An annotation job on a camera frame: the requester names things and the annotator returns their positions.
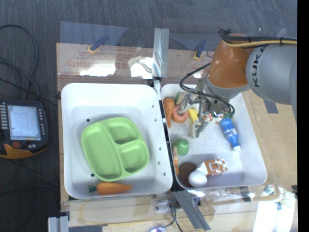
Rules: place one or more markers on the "blue bottle with white cap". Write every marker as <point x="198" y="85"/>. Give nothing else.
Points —
<point x="229" y="130"/>

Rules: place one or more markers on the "green bell pepper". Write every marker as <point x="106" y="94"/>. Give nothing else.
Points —
<point x="183" y="147"/>

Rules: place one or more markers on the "green divided plate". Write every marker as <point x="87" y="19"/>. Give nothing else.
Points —
<point x="106" y="146"/>

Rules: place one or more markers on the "white plastic tray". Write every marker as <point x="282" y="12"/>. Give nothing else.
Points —
<point x="212" y="149"/>
<point x="111" y="100"/>

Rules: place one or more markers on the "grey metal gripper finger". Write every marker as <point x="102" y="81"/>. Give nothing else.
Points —
<point x="195" y="130"/>
<point x="202" y="128"/>

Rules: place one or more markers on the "brown cardboard board, red print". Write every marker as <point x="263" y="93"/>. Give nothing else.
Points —
<point x="277" y="139"/>

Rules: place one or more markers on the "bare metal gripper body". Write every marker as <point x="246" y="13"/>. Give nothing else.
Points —
<point x="207" y="103"/>

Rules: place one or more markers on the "yellow banana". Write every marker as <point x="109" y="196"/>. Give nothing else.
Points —
<point x="193" y="115"/>

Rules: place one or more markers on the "orange carrot with green top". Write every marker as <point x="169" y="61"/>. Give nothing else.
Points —
<point x="112" y="188"/>

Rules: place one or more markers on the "tan bread slice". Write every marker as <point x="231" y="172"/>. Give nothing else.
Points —
<point x="175" y="162"/>

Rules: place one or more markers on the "pink and orange doughnut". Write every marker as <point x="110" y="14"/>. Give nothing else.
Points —
<point x="179" y="118"/>

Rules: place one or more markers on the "dark green toy food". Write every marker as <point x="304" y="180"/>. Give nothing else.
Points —
<point x="179" y="97"/>

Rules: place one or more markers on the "white egg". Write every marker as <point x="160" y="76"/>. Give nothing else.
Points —
<point x="197" y="179"/>

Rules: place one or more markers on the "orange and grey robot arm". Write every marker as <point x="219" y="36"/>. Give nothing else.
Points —
<point x="270" y="76"/>

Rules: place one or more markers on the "orange and white patterned packet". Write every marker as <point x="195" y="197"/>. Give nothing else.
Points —
<point x="213" y="118"/>

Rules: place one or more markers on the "orange tapered toy food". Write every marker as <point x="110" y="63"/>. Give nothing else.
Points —
<point x="169" y="107"/>

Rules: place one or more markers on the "brown round biscuit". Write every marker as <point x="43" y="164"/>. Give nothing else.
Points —
<point x="184" y="173"/>

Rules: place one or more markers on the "orange and white carton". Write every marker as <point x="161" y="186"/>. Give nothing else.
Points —
<point x="214" y="168"/>

